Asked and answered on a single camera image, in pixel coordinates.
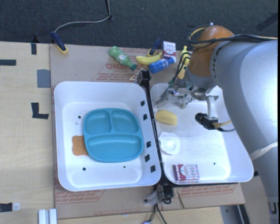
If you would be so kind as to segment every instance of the white tray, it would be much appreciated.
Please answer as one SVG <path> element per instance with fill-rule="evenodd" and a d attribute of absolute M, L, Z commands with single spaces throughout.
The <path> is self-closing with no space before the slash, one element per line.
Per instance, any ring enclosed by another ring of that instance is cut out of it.
<path fill-rule="evenodd" d="M 151 186 L 161 178 L 146 94 L 132 83 L 62 82 L 54 90 L 58 178 L 70 191 Z M 83 135 L 84 116 L 100 108 L 122 108 L 138 118 L 144 151 L 119 163 L 94 161 L 72 152 L 72 137 Z"/>
<path fill-rule="evenodd" d="M 150 91 L 154 114 L 160 109 L 165 109 L 177 116 L 176 126 L 156 121 L 158 137 L 162 132 L 167 132 L 174 133 L 180 138 L 178 154 L 169 155 L 161 151 L 166 177 L 175 184 L 186 185 L 249 181 L 253 177 L 253 166 L 237 133 L 207 130 L 195 120 L 197 113 L 207 113 L 206 101 L 194 100 L 185 109 L 181 109 L 181 101 L 177 100 L 177 97 L 170 96 L 168 102 L 158 108 L 156 101 L 167 87 L 168 84 L 155 84 Z M 219 122 L 230 120 L 222 90 L 216 87 L 208 95 L 219 96 L 215 101 Z M 229 124 L 223 128 L 232 129 L 233 126 Z M 199 180 L 177 181 L 173 170 L 173 165 L 177 164 L 196 164 Z"/>

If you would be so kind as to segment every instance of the table surface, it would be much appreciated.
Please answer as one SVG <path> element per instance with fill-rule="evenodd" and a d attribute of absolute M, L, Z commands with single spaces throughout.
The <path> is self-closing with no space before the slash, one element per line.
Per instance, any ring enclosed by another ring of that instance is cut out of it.
<path fill-rule="evenodd" d="M 0 203 L 19 203 L 19 211 L 0 213 L 0 223 L 37 223 L 37 212 L 54 208 L 51 89 L 37 87 L 37 71 L 50 70 L 49 45 L 0 42 Z M 48 119 L 33 119 L 31 103 Z M 162 212 L 167 223 L 222 224 L 219 207 Z M 141 224 L 151 213 L 58 220 L 66 223 Z M 162 223 L 159 215 L 154 224 Z"/>

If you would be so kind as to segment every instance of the cardboard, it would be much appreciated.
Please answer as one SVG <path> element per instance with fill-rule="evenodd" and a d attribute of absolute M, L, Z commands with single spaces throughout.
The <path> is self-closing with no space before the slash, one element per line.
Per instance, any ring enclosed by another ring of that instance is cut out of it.
<path fill-rule="evenodd" d="M 57 84 L 63 81 L 133 82 L 140 70 L 148 69 L 147 65 L 137 63 L 135 57 L 146 56 L 148 50 L 120 48 L 132 62 L 137 64 L 137 69 L 132 71 L 108 55 L 109 47 L 80 45 L 67 45 L 67 47 L 69 52 L 62 54 L 55 45 L 50 45 L 55 207 L 58 219 L 151 212 L 153 207 L 143 205 L 143 199 L 153 192 L 153 186 L 82 192 L 65 190 L 57 176 L 54 116 L 54 88 Z M 177 61 L 179 61 L 179 53 L 177 52 Z M 168 82 L 175 73 L 176 65 L 170 65 L 166 72 L 154 74 L 151 87 L 158 82 Z M 174 194 L 170 204 L 161 204 L 162 210 L 245 203 L 240 184 L 176 187 Z"/>

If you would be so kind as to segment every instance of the white band on robot arm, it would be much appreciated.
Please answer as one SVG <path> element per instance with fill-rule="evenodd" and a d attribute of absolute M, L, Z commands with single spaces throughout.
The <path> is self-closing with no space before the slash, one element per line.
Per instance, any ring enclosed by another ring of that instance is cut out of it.
<path fill-rule="evenodd" d="M 252 154 L 250 154 L 250 158 L 253 161 L 253 160 L 259 158 L 260 156 L 264 155 L 266 152 L 270 151 L 271 148 L 277 147 L 277 146 L 278 146 L 278 140 L 275 141 L 274 143 L 269 144 L 266 147 L 263 147 L 263 148 L 260 148 L 256 151 L 254 151 Z"/>

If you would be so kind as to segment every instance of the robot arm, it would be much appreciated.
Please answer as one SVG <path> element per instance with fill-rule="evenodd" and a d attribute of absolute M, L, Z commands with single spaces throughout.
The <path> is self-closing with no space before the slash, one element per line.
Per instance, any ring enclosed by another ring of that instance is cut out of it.
<path fill-rule="evenodd" d="M 195 49 L 184 79 L 174 79 L 173 93 L 206 100 L 212 88 L 222 88 L 232 124 L 263 182 L 271 223 L 279 223 L 278 40 L 234 36 L 221 26 L 203 29 L 196 42 L 188 36 Z"/>

